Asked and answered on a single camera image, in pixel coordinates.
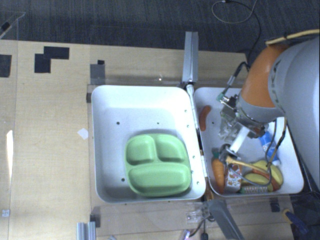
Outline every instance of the wooden table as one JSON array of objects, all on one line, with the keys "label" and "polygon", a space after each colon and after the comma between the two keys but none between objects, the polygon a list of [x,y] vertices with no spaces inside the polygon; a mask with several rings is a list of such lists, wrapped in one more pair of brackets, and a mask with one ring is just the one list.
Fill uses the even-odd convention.
[{"label": "wooden table", "polygon": [[[106,76],[111,79],[129,75],[179,81],[184,51],[4,40],[1,44],[0,54],[12,54],[12,61],[17,60],[17,75],[0,78],[0,102],[12,101],[5,97],[10,96],[8,86],[16,80],[16,110],[11,115],[15,120],[12,182],[6,192],[1,186],[0,197],[2,209],[10,209],[10,216],[0,219],[0,238],[76,239],[77,223],[87,223],[91,213],[90,147],[88,139],[78,134],[88,129],[90,64],[104,60]],[[68,47],[69,59],[52,59],[50,74],[34,73],[35,54],[43,54],[44,46]],[[199,79],[221,85],[244,59],[238,53],[200,51]],[[245,75],[241,73],[239,83]],[[281,209],[291,208],[288,197],[279,204]],[[269,207],[268,201],[256,203],[255,209],[246,203],[230,207],[246,239],[293,239],[280,212],[257,210],[259,206]],[[207,232],[209,239],[224,239],[216,223]],[[115,237],[176,240],[180,234],[181,230],[173,230]],[[107,240],[108,235],[97,239]],[[192,239],[200,239],[200,234]]]}]

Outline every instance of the metal bracket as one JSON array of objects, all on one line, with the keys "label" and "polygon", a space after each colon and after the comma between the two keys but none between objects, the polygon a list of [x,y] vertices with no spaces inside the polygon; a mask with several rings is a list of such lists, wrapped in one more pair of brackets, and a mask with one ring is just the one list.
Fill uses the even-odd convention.
[{"label": "metal bracket", "polygon": [[184,84],[184,87],[187,84],[198,81],[198,49],[198,32],[185,32],[183,73],[181,82],[181,84]]},{"label": "metal bracket", "polygon": [[204,174],[204,177],[206,178],[208,177],[208,172],[207,172],[206,160],[204,155],[201,156],[201,162],[202,162],[203,174]]},{"label": "metal bracket", "polygon": [[188,84],[185,88],[186,88],[186,92],[188,93],[189,98],[190,98],[190,102],[191,102],[194,126],[197,131],[197,134],[199,134],[200,127],[199,127],[199,122],[198,122],[198,113],[197,113],[197,109],[196,109],[196,105],[195,105],[195,101],[194,101],[194,93],[195,93],[194,86],[192,84]]},{"label": "metal bracket", "polygon": [[79,222],[76,225],[76,240],[96,240],[96,223]]},{"label": "metal bracket", "polygon": [[220,101],[223,105],[230,108],[233,112],[236,111],[236,104],[237,104],[237,95],[231,96],[230,98],[223,96],[222,100]]},{"label": "metal bracket", "polygon": [[207,202],[210,214],[215,218],[218,226],[221,228],[222,233],[226,239],[244,240],[236,222],[227,209],[224,200],[210,200]]}]

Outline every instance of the plastic container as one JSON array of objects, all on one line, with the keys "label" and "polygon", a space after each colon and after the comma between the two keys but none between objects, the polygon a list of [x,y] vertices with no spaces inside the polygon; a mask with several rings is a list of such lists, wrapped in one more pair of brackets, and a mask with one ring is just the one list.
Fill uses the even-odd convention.
[{"label": "plastic container", "polygon": [[177,195],[191,184],[186,147],[170,134],[142,134],[129,139],[125,168],[130,188],[145,197]]},{"label": "plastic container", "polygon": [[[259,137],[259,140],[260,140],[260,143],[261,143],[261,146],[262,146],[262,150],[264,152],[266,152],[268,147],[269,147],[269,145],[270,145],[270,143],[271,143],[271,140],[272,140],[272,136],[271,136],[270,132],[266,131],[265,134],[262,137]],[[271,156],[275,151],[276,145],[277,145],[276,142],[273,141],[272,144],[271,144],[271,147],[268,150],[268,153],[266,154],[266,157],[268,158],[268,160],[271,159]],[[275,153],[275,156],[273,158],[272,163],[275,166],[278,166],[280,164],[280,160],[278,158],[278,154],[277,153]]]}]

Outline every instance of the black cable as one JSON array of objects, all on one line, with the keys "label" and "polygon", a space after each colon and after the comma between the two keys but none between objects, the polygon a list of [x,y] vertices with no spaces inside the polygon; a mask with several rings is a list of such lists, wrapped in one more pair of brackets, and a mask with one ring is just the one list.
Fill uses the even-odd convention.
[{"label": "black cable", "polygon": [[214,222],[214,221],[215,221],[215,219],[212,217],[212,215],[208,215],[207,217],[204,217],[204,218],[200,221],[200,223],[199,223],[199,225],[196,227],[196,229],[189,235],[189,238],[193,237],[193,236],[199,231],[199,229],[201,228],[202,224],[203,224],[203,223],[206,223],[206,222],[205,222],[206,220],[208,220],[208,221],[210,221],[210,222]]},{"label": "black cable", "polygon": [[203,233],[206,233],[206,220],[203,222]]},{"label": "black cable", "polygon": [[258,2],[258,0],[254,0],[252,9],[250,8],[250,14],[249,14],[245,19],[240,20],[240,21],[225,21],[225,20],[219,18],[219,17],[215,14],[215,12],[214,12],[214,7],[215,7],[215,5],[217,5],[218,3],[225,3],[225,4],[226,4],[226,3],[228,3],[229,1],[230,1],[230,0],[217,1],[217,2],[215,2],[215,3],[212,5],[212,7],[211,7],[211,12],[212,12],[213,16],[216,17],[219,21],[221,21],[221,22],[223,22],[223,23],[227,23],[227,24],[239,24],[239,23],[244,23],[244,22],[246,22],[247,20],[249,20],[250,17],[251,17],[251,15],[253,14],[253,12],[254,12],[254,10],[255,10],[255,7],[256,7],[256,5],[257,5],[257,2]]},{"label": "black cable", "polygon": [[270,144],[268,145],[265,153],[264,153],[264,159],[266,160],[267,163],[269,163],[269,160],[268,160],[268,152],[273,144],[273,142],[275,141],[275,138],[276,138],[276,131],[277,131],[277,119],[274,120],[274,130],[273,130],[273,135],[272,135],[272,138],[271,138],[271,141],[270,141]]},{"label": "black cable", "polygon": [[[247,5],[245,5],[244,3],[242,2],[238,2],[238,1],[233,1],[233,0],[226,0],[226,3],[235,3],[235,4],[238,4],[238,5],[241,5],[241,6],[244,6],[245,8],[247,8],[249,11],[251,11],[251,8]],[[258,23],[258,28],[259,28],[259,32],[258,32],[258,35],[251,47],[251,49],[249,49],[249,53],[248,53],[248,56],[247,56],[247,62],[248,62],[248,67],[250,68],[251,65],[250,65],[250,57],[251,57],[251,54],[252,54],[252,51],[255,49],[259,39],[260,39],[260,36],[261,36],[261,24],[260,24],[260,21],[258,19],[258,16],[255,14],[255,12],[253,11],[252,12],[252,15],[255,17],[257,23]]]},{"label": "black cable", "polygon": [[284,140],[285,136],[286,136],[286,128],[282,131],[282,135],[280,137],[280,139],[278,140],[278,143],[276,144],[276,149],[278,149],[282,143],[282,141]]},{"label": "black cable", "polygon": [[243,62],[241,62],[241,63],[239,64],[239,66],[236,68],[236,70],[235,70],[235,72],[234,72],[234,74],[233,74],[233,76],[234,76],[235,78],[239,75],[239,73],[240,73],[240,71],[242,70],[243,66],[245,66],[246,70],[249,71],[249,65],[248,65],[245,61],[243,61]]}]

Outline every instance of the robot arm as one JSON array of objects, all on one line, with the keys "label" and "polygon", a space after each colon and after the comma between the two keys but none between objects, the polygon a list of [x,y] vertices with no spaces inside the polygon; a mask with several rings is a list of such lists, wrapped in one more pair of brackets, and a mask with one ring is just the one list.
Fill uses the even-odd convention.
[{"label": "robot arm", "polygon": [[220,137],[237,152],[244,137],[261,137],[286,117],[297,150],[320,189],[319,37],[272,45],[257,57],[239,95],[222,97]]}]

